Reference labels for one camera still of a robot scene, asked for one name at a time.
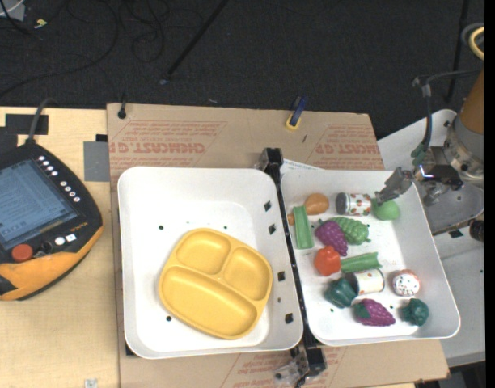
celery stick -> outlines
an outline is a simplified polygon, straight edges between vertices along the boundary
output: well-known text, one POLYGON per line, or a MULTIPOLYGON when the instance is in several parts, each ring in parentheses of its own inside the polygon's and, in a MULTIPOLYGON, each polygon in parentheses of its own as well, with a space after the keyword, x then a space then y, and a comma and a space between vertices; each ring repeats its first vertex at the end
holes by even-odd
POLYGON ((310 249, 314 246, 309 217, 305 205, 293 208, 294 227, 296 231, 296 244, 298 249, 310 249))
POLYGON ((355 255, 341 260, 341 271, 343 273, 361 272, 369 268, 381 268, 377 260, 378 252, 355 255))

green ball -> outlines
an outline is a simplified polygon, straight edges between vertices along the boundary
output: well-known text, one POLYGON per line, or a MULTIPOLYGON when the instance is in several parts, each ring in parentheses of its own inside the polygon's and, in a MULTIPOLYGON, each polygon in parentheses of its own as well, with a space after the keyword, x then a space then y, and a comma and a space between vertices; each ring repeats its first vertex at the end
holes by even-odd
POLYGON ((400 215, 399 206, 394 200, 384 201, 378 205, 375 198, 371 199, 371 212, 379 220, 395 220, 400 215))

cardboard sheet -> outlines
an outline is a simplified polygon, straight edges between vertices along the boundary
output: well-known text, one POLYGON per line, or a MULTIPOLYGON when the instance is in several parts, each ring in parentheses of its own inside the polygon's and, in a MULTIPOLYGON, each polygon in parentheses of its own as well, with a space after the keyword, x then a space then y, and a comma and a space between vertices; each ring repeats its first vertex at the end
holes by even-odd
MULTIPOLYGON (((116 271, 116 311, 121 384, 124 387, 202 386, 276 388, 275 369, 289 352, 205 355, 144 360, 127 355, 123 329, 120 229, 116 182, 135 166, 253 167, 266 147, 284 158, 344 170, 382 170, 377 141, 367 114, 304 112, 299 128, 285 127, 289 111, 167 105, 108 105, 111 203, 116 271)), ((443 379, 448 368, 438 340, 324 347, 328 367, 307 387, 355 387, 443 379)))

table surface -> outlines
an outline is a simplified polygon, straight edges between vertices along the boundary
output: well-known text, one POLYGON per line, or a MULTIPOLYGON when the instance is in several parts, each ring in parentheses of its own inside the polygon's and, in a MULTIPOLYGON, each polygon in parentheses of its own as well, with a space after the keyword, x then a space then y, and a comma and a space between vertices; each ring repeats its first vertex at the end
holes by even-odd
MULTIPOLYGON (((0 108, 0 126, 5 126, 6 114, 35 110, 0 108)), ((106 111, 48 114, 49 135, 36 136, 37 142, 69 162, 83 179, 82 145, 95 141, 96 133, 107 133, 106 111)), ((18 143, 24 139, 19 135, 18 143)), ((0 386, 82 387, 93 378, 99 388, 120 385, 110 187, 105 182, 86 185, 107 228, 85 260, 47 292, 25 301, 0 302, 0 386)))

white tray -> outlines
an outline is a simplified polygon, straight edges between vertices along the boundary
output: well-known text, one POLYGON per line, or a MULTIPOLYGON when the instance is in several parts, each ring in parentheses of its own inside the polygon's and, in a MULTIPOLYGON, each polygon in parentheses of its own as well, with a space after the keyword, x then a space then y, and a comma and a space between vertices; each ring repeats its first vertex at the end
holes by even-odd
POLYGON ((135 167, 118 181, 125 339, 148 359, 286 350, 303 334, 277 190, 254 169, 135 167), (255 328, 219 339, 170 317, 157 294, 159 275, 190 230, 221 230, 271 264, 273 288, 255 328))
MULTIPOLYGON (((368 193, 374 196, 380 191, 392 171, 287 171, 281 181, 286 212, 303 205, 313 192, 322 192, 330 200, 330 208, 325 214, 309 216, 312 225, 336 213, 335 199, 339 192, 368 193)), ((405 194, 396 199, 401 215, 394 221, 380 221, 372 214, 349 216, 370 225, 371 242, 362 245, 349 245, 346 257, 377 251, 381 271, 386 284, 384 291, 369 293, 381 302, 396 318, 389 327, 370 327, 357 323, 353 309, 338 309, 324 298, 328 282, 340 278, 341 273, 329 277, 321 276, 314 267, 316 252, 324 247, 314 236, 315 246, 309 250, 296 247, 295 230, 290 226, 296 264, 303 290, 307 317, 312 334, 320 342, 330 345, 366 344, 392 340, 441 339, 455 335, 459 330, 459 313, 447 282, 442 262, 431 235, 418 192, 413 185, 405 194), (403 321, 399 308, 407 304, 408 298, 397 296, 390 284, 390 274, 396 270, 409 268, 421 280, 421 290, 417 298, 429 307, 429 319, 422 327, 403 321)), ((353 303, 362 299, 357 297, 353 303)))

